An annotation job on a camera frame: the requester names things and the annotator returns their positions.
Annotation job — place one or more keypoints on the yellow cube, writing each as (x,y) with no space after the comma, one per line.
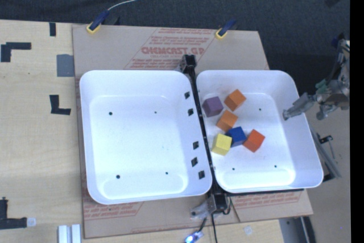
(221,144)

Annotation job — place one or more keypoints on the brown cardboard board red print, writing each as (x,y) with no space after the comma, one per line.
(119,48)

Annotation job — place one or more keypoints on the purple cube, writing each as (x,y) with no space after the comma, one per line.
(212,106)

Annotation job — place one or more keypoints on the blue cube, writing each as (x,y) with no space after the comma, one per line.
(237,136)

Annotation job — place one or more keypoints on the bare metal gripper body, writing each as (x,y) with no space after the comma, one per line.
(337,95)

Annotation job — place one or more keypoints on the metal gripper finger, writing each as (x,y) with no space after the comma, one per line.
(300,106)
(325,112)

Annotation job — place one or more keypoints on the orange cube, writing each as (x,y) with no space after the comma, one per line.
(235,100)
(227,121)

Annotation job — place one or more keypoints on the white plastic tray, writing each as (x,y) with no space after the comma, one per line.
(273,139)
(136,139)

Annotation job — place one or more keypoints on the thin black rod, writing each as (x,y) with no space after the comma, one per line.
(202,125)

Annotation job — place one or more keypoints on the red-orange cube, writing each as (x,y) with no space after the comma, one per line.
(254,140)

